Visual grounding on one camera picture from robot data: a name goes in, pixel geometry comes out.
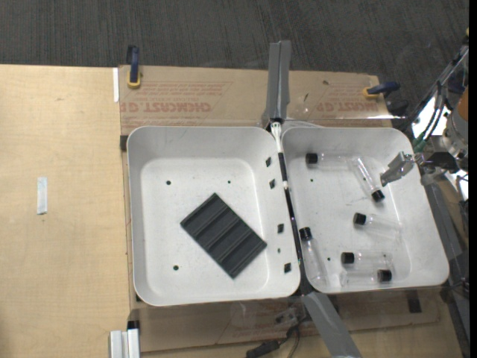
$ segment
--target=yellow clamp pad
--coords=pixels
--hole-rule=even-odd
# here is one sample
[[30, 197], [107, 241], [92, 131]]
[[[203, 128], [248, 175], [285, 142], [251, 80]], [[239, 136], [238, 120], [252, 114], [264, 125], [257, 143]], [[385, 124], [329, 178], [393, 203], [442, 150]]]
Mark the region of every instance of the yellow clamp pad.
[[126, 77], [127, 86], [131, 89], [137, 89], [141, 86], [141, 73], [137, 74], [137, 82], [131, 82], [130, 71], [127, 72]]
[[366, 99], [377, 99], [379, 97], [379, 94], [368, 94], [367, 90], [369, 87], [365, 87], [363, 89], [363, 95]]

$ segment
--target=wooden tabletop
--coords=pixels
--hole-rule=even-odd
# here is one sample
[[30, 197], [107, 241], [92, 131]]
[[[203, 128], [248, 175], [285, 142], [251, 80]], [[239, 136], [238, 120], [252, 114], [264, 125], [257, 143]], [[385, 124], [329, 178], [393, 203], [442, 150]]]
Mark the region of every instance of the wooden tabletop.
[[[3, 65], [0, 78], [0, 357], [107, 357], [109, 332], [129, 315], [113, 71]], [[38, 177], [48, 178], [44, 215]], [[365, 357], [458, 357], [449, 311], [439, 311], [434, 324], [353, 338]], [[287, 343], [269, 357], [286, 357]], [[243, 358], [248, 348], [148, 357]], [[328, 356], [319, 336], [295, 354]]]

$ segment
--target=bottle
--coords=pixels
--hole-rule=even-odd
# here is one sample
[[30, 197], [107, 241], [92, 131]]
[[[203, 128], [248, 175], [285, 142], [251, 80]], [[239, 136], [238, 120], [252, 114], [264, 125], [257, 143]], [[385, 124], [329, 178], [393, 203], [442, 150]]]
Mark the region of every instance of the bottle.
[[326, 285], [326, 269], [318, 251], [318, 243], [308, 227], [300, 229], [303, 261], [306, 276], [313, 286]]
[[402, 225], [398, 221], [387, 219], [384, 216], [357, 212], [353, 217], [355, 229], [389, 239], [400, 240]]
[[361, 157], [351, 157], [348, 159], [348, 164], [361, 183], [363, 190], [371, 195], [376, 203], [382, 201], [385, 196], [382, 193], [380, 186], [378, 186], [371, 177], [368, 167], [363, 163], [363, 159]]
[[390, 283], [392, 279], [389, 269], [344, 270], [340, 273], [341, 286], [378, 286]]
[[390, 269], [393, 266], [393, 255], [380, 251], [343, 252], [341, 264], [346, 269], [368, 270], [372, 267]]

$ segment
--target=black carpet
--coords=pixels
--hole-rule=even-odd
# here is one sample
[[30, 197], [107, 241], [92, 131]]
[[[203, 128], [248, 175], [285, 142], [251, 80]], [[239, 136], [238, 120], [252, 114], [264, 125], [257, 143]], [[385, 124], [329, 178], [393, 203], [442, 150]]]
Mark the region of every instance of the black carpet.
[[470, 0], [0, 0], [0, 63], [267, 69], [291, 40], [292, 69], [398, 81], [416, 104], [459, 49]]

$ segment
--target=blue clamp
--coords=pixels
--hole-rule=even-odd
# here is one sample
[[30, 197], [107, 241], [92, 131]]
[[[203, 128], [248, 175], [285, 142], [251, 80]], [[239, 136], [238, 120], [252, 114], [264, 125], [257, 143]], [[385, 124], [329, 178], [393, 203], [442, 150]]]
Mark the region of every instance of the blue clamp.
[[141, 73], [139, 73], [139, 48], [134, 45], [127, 47], [126, 63], [131, 65], [127, 72], [127, 85], [131, 89], [137, 89], [141, 85]]
[[370, 87], [370, 88], [365, 88], [363, 90], [363, 95], [366, 98], [377, 98], [379, 94], [383, 94], [383, 96], [386, 98], [388, 95], [390, 95], [392, 92], [395, 92], [396, 90], [399, 90], [401, 85], [399, 85], [397, 82], [384, 82], [380, 85], [377, 85], [375, 87]]

